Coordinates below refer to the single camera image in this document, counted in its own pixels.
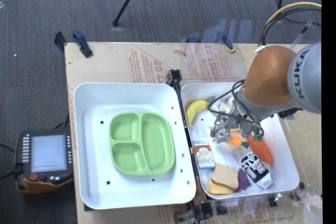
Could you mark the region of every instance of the green tray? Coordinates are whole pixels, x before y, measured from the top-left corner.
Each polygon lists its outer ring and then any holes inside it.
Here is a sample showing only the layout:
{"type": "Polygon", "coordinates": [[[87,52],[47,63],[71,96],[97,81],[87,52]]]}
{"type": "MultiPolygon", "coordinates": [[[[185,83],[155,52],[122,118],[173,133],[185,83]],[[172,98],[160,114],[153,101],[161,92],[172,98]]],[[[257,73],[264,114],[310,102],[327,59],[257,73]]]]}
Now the green tray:
{"type": "Polygon", "coordinates": [[[175,162],[168,121],[153,112],[127,112],[110,122],[110,152],[114,166],[130,175],[157,175],[175,162]]]}

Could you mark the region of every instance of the orange vegetable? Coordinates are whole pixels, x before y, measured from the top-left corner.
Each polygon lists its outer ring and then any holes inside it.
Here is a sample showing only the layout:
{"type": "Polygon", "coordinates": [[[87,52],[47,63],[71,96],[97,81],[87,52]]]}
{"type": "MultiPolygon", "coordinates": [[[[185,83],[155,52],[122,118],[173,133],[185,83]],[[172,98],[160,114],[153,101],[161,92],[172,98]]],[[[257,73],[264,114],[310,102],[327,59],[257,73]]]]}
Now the orange vegetable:
{"type": "Polygon", "coordinates": [[[263,137],[261,141],[253,140],[252,135],[246,138],[246,141],[250,143],[250,148],[256,154],[256,156],[261,160],[261,162],[269,163],[273,165],[273,155],[266,144],[265,138],[263,137]]]}
{"type": "Polygon", "coordinates": [[[249,143],[243,142],[239,135],[231,133],[231,136],[233,137],[233,140],[226,141],[228,144],[248,148],[249,143]]]}

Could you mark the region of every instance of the banana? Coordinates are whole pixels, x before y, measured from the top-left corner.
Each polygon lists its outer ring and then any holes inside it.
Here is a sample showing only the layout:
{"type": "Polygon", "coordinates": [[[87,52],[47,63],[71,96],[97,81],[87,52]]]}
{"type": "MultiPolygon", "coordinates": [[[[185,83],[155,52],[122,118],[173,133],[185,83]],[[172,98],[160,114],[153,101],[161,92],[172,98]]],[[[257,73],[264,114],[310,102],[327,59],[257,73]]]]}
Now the banana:
{"type": "Polygon", "coordinates": [[[193,121],[193,118],[195,116],[195,114],[204,109],[204,108],[207,108],[209,105],[209,103],[206,101],[206,100],[202,100],[202,99],[199,99],[199,100],[195,100],[193,101],[186,109],[185,111],[185,116],[187,118],[187,123],[188,123],[188,126],[191,128],[192,127],[192,121],[193,121]]]}

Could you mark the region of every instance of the display screen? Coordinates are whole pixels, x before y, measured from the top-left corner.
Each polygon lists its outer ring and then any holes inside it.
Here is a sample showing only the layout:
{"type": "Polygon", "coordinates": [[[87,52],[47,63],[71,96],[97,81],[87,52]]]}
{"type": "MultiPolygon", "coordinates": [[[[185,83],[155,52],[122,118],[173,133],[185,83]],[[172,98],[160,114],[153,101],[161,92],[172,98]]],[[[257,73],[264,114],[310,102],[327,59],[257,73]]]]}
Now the display screen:
{"type": "Polygon", "coordinates": [[[31,149],[32,173],[67,169],[65,145],[63,134],[33,136],[31,149]]]}

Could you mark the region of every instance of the dark gray fabric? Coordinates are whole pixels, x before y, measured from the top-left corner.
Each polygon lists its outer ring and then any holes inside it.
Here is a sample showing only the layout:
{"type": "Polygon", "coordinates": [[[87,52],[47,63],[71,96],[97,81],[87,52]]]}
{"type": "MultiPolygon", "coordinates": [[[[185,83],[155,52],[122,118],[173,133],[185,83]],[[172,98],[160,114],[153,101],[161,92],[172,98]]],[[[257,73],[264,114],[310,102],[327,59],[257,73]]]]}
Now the dark gray fabric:
{"type": "MultiPolygon", "coordinates": [[[[125,0],[0,0],[0,142],[16,146],[20,132],[52,129],[68,113],[64,56],[54,45],[61,31],[73,41],[76,30],[87,41],[185,42],[191,35],[214,42],[222,31],[233,43],[258,43],[276,0],[131,0],[114,27],[125,0]]],[[[282,0],[282,7],[295,2],[282,0]]],[[[320,12],[301,12],[291,20],[321,23],[320,12]]],[[[304,24],[282,19],[268,43],[292,43],[304,24]]],[[[300,43],[321,40],[313,25],[300,43]]],[[[0,147],[0,174],[13,168],[14,155],[0,147]]],[[[25,196],[13,176],[0,183],[1,223],[76,223],[73,185],[53,193],[25,196]]]]}

